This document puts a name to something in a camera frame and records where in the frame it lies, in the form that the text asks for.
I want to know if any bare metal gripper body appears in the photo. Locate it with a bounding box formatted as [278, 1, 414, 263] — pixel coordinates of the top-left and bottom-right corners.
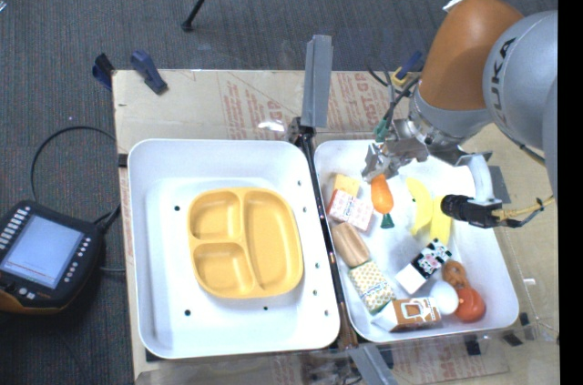
[384, 117, 462, 164]

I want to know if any orange carrot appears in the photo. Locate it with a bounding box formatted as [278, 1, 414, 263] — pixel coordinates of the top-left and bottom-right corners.
[369, 173, 396, 230]

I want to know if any yellow cheese block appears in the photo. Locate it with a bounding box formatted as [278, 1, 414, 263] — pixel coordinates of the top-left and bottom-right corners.
[331, 173, 362, 198]

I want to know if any yellow banana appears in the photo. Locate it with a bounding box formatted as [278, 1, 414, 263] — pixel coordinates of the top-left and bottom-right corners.
[404, 177, 455, 245]

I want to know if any red and white carton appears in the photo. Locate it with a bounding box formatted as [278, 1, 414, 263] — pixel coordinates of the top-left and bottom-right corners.
[325, 188, 376, 233]

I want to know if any white plastic tray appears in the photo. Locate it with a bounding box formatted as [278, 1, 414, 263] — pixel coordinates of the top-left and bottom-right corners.
[312, 138, 521, 344]
[127, 138, 343, 360]

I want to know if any brown bread roll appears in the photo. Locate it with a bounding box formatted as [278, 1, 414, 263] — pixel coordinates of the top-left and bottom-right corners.
[330, 221, 372, 268]

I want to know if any black and white cow carton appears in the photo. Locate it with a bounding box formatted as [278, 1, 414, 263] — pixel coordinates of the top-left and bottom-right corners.
[394, 238, 454, 297]

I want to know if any yellow patterned packet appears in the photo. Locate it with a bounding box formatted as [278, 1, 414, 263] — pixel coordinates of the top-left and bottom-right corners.
[347, 259, 398, 316]

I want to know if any brown pretzel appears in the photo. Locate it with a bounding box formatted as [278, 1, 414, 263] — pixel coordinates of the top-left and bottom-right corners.
[440, 259, 470, 291]

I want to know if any yellow divided plate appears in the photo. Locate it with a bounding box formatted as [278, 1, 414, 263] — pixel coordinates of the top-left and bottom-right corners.
[187, 187, 305, 300]

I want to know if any white egg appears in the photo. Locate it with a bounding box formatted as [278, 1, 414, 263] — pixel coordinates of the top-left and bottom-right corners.
[427, 279, 461, 316]

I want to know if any brown and white carton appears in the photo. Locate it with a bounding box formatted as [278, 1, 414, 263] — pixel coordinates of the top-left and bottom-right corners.
[370, 296, 444, 334]

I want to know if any orange fruit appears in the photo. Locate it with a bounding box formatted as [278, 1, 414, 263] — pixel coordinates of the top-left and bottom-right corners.
[454, 286, 487, 324]

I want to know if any brown cardboard board red print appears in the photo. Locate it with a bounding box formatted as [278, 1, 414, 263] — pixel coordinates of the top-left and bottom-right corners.
[111, 68, 559, 385]

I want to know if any black block with thin wires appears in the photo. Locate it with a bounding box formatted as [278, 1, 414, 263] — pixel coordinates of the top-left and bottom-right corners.
[286, 117, 316, 144]

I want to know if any black cylinder on white bracket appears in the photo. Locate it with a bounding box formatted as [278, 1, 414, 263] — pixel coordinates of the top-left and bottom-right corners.
[439, 150, 504, 230]

